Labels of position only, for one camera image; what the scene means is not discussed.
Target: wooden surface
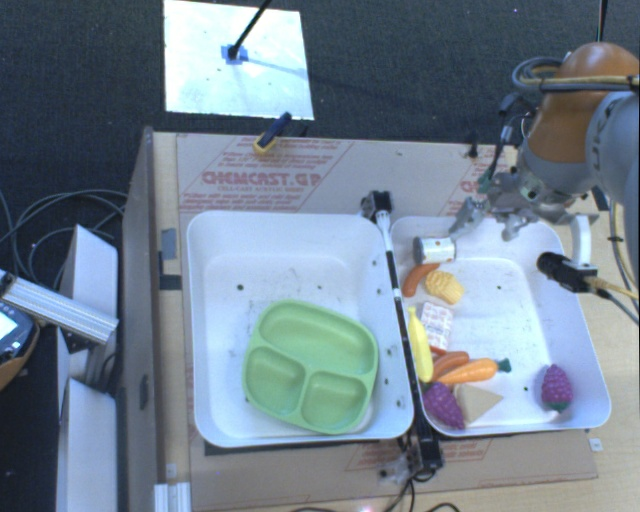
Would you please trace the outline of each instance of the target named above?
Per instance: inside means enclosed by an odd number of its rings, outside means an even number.
[[[158,226],[177,227],[177,188],[175,176],[175,136],[156,134],[155,165],[156,198],[158,201]],[[595,211],[591,202],[582,202],[581,211]],[[557,228],[565,248],[571,247],[568,228]],[[619,283],[619,275],[607,241],[608,216],[605,213],[593,226],[592,262],[600,269],[600,276]],[[168,263],[169,271],[177,261]],[[162,308],[175,310],[181,307],[181,294],[176,291],[161,293]],[[428,510],[441,502],[452,502],[462,512],[517,511],[570,511],[570,510],[636,510],[640,502],[640,411],[638,373],[638,328],[614,305],[594,296],[581,297],[584,314],[589,326],[609,394],[612,413],[608,422],[588,433],[597,439],[602,451],[595,453],[599,478],[573,482],[541,485],[502,487],[447,493],[418,492],[414,510]],[[171,339],[180,336],[182,325],[167,323],[162,328],[164,396],[167,424],[165,432],[166,460],[176,464],[175,481],[185,481],[188,473],[188,427],[186,422],[186,386],[184,379],[184,354],[179,343]],[[567,333],[571,343],[571,333]],[[394,510],[409,510],[409,498]],[[336,511],[381,511],[390,503],[389,498],[367,499],[350,502],[326,502],[317,507]],[[295,507],[269,507],[265,511],[290,511]]]

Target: white plastic tray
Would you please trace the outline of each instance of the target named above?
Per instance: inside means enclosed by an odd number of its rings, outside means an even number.
[[[446,236],[453,219],[405,217],[392,227],[400,282],[413,267],[415,236]],[[513,434],[519,432],[586,429],[605,423],[611,402],[591,337],[575,294],[547,279],[536,268],[545,251],[563,253],[555,232],[542,223],[520,231],[503,242],[503,225],[493,219],[457,241],[455,262],[443,264],[465,287],[460,302],[452,306],[453,329],[449,350],[465,350],[472,358],[508,357],[511,373],[498,373],[474,383],[504,399],[464,430],[451,429],[431,418],[440,432],[452,437]],[[445,305],[427,295],[422,284],[404,305],[426,300]],[[556,363],[573,384],[573,404],[562,414],[542,406],[544,370]]]
[[[204,212],[186,234],[194,358],[194,415],[222,447],[388,439],[411,426],[414,409],[385,248],[355,215]],[[250,405],[242,362],[259,314],[274,301],[305,300],[365,325],[379,343],[371,401],[352,432],[327,436]]]

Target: black carpet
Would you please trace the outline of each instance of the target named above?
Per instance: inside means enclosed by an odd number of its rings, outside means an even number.
[[[594,40],[598,3],[275,0],[272,8],[301,13],[316,118],[308,136],[463,142],[475,131],[480,142],[493,143],[514,66],[538,55],[562,57]],[[640,4],[609,4],[604,40],[637,55]],[[264,119],[164,111],[162,9],[161,0],[0,2],[0,191],[14,222],[50,194],[126,193],[144,126],[233,134],[268,126]],[[20,228],[19,252],[26,259],[52,230],[93,225],[108,213],[83,198],[49,208]],[[7,225],[0,204],[0,239]],[[117,244],[117,223],[104,229]],[[33,269],[44,283],[54,282],[68,240],[61,234],[39,245]],[[7,240],[0,268],[15,268]],[[41,350],[31,363],[32,375],[42,376],[40,387],[24,391],[31,408],[16,407],[17,383],[10,399],[0,393],[3,512],[53,510],[55,371],[37,370],[52,364],[47,354]],[[42,425],[39,433],[34,424]],[[16,464],[30,469],[18,478]]]

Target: green divided plate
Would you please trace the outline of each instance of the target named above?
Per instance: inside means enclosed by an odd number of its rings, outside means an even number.
[[[308,302],[274,302],[260,315],[242,369],[249,402],[323,434],[358,425],[378,371],[378,343],[344,315]]]

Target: purple grape toy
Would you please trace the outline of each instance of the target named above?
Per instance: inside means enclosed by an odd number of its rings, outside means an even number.
[[[542,381],[542,401],[551,409],[562,412],[573,400],[573,389],[567,374],[559,366],[552,364]]]
[[[422,395],[425,409],[442,423],[455,429],[464,428],[462,411],[456,398],[442,382],[435,382]]]

